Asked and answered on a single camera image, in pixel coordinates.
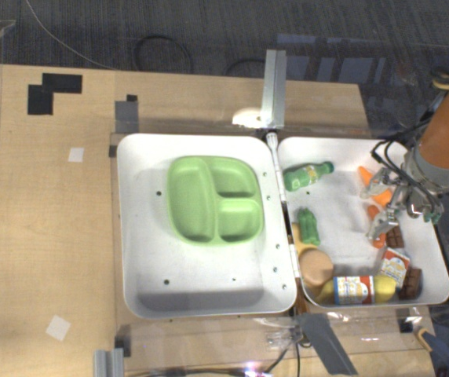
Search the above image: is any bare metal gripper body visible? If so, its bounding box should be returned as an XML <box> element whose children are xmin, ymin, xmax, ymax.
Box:
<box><xmin>388</xmin><ymin>177</ymin><xmax>445</xmax><ymax>224</ymax></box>

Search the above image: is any orange carrot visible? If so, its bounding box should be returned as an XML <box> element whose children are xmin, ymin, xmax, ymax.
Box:
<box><xmin>358</xmin><ymin>166</ymin><xmax>392</xmax><ymax>207</ymax></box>
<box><xmin>367</xmin><ymin>204</ymin><xmax>388</xmax><ymax>250</ymax></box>

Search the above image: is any brown chocolate bar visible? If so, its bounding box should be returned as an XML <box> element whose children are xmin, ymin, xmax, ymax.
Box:
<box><xmin>385</xmin><ymin>225</ymin><xmax>406</xmax><ymax>251</ymax></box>
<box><xmin>398</xmin><ymin>267</ymin><xmax>424</xmax><ymax>301</ymax></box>

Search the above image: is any white and orange carton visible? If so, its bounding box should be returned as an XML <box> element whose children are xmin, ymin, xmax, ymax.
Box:
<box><xmin>377</xmin><ymin>247</ymin><xmax>411</xmax><ymax>289</ymax></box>

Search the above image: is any white plastic tray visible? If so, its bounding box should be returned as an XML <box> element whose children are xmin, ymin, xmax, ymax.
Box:
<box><xmin>276</xmin><ymin>136</ymin><xmax>449</xmax><ymax>310</ymax></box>
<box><xmin>115</xmin><ymin>132</ymin><xmax>298</xmax><ymax>320</ymax></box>

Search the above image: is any yellow banana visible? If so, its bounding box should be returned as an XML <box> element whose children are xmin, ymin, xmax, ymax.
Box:
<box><xmin>313</xmin><ymin>274</ymin><xmax>399</xmax><ymax>306</ymax></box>

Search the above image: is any blue and orange labelled can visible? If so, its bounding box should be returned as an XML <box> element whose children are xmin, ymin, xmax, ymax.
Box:
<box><xmin>332</xmin><ymin>275</ymin><xmax>377</xmax><ymax>306</ymax></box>

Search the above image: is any green toy vegetable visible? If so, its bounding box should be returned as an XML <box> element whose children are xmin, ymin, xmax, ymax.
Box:
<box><xmin>297</xmin><ymin>207</ymin><xmax>322</xmax><ymax>247</ymax></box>

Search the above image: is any green plastic bottle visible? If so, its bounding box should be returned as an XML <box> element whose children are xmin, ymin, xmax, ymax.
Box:
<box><xmin>283</xmin><ymin>160</ymin><xmax>335</xmax><ymax>192</ymax></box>

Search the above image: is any tan round bread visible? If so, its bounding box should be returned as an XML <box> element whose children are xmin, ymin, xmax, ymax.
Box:
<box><xmin>298</xmin><ymin>248</ymin><xmax>335</xmax><ymax>288</ymax></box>

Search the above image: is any pale yellow toy food piece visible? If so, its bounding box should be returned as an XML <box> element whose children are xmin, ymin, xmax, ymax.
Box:
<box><xmin>290</xmin><ymin>221</ymin><xmax>308</xmax><ymax>255</ymax></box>

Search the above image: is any green divided plate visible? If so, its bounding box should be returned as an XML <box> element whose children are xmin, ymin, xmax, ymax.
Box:
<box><xmin>166</xmin><ymin>155</ymin><xmax>265</xmax><ymax>247</ymax></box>

